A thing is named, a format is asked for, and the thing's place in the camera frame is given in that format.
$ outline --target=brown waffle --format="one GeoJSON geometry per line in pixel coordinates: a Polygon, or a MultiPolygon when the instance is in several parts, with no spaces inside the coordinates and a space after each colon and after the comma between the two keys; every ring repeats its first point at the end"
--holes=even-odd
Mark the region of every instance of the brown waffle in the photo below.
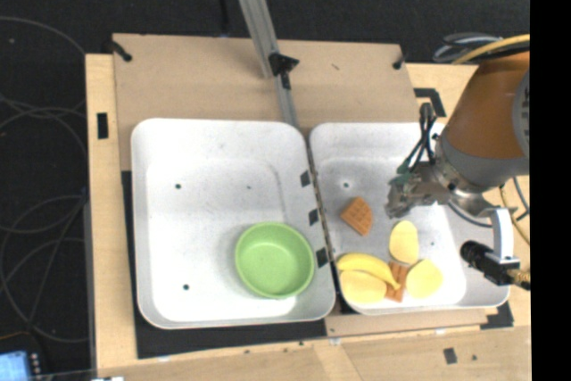
{"type": "Polygon", "coordinates": [[[341,212],[341,219],[365,236],[373,226],[373,211],[362,197],[355,197],[341,212]]]}
{"type": "Polygon", "coordinates": [[[398,290],[387,283],[385,297],[395,302],[402,302],[402,294],[404,294],[404,288],[406,286],[407,275],[409,274],[410,267],[402,265],[397,262],[390,261],[389,267],[391,268],[391,273],[393,273],[394,280],[401,285],[398,290]]]}

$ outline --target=green bowl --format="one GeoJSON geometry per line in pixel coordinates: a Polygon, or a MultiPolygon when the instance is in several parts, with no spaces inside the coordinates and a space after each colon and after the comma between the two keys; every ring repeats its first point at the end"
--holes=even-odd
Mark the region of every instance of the green bowl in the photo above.
{"type": "Polygon", "coordinates": [[[296,229],[281,222],[262,222],[238,239],[236,269],[257,295],[284,299],[310,285],[315,260],[310,244],[296,229]]]}

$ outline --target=black clamp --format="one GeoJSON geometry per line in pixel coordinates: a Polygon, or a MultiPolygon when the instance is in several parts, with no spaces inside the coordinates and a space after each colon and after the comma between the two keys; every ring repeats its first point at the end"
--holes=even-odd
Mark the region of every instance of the black clamp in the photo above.
{"type": "Polygon", "coordinates": [[[290,90],[292,85],[289,82],[289,72],[300,63],[293,57],[284,56],[280,53],[273,53],[269,55],[269,66],[274,74],[274,77],[280,76],[282,79],[282,88],[290,90]]]}

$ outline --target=black floor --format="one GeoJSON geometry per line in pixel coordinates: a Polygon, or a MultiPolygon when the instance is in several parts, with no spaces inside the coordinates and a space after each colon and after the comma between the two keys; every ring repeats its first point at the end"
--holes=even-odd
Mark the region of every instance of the black floor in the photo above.
{"type": "MultiPolygon", "coordinates": [[[[107,52],[113,32],[246,37],[237,1],[226,3],[228,16],[219,0],[0,0],[0,352],[23,338],[50,371],[89,367],[83,53],[107,52]]],[[[269,7],[279,38],[398,43],[411,62],[430,62],[452,32],[530,29],[530,0],[269,7]]]]}

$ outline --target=white tray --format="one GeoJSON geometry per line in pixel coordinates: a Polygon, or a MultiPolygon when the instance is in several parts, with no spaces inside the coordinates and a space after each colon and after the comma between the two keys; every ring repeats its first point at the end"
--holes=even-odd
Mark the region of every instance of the white tray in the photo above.
{"type": "Polygon", "coordinates": [[[136,126],[131,146],[137,299],[151,324],[297,322],[332,310],[328,262],[316,265],[305,291],[284,300],[254,295],[234,263],[238,237],[261,221],[297,228],[314,252],[326,246],[306,144],[296,129],[281,122],[151,119],[136,126]]]}
{"type": "MultiPolygon", "coordinates": [[[[435,125],[433,133],[442,130],[435,125]]],[[[420,138],[418,123],[328,123],[310,134],[310,149],[317,172],[327,231],[336,259],[344,253],[370,253],[391,260],[388,250],[393,225],[407,219],[418,229],[420,259],[432,260],[443,272],[444,281],[436,294],[402,302],[383,300],[353,309],[369,315],[402,311],[437,310],[458,307],[498,306],[508,298],[509,288],[498,287],[482,273],[469,269],[459,257],[467,240],[493,245],[490,229],[480,228],[458,217],[447,206],[419,206],[401,219],[389,219],[385,204],[389,181],[397,167],[420,138]],[[361,236],[340,218],[353,197],[361,196],[373,211],[373,227],[361,236]]]]}

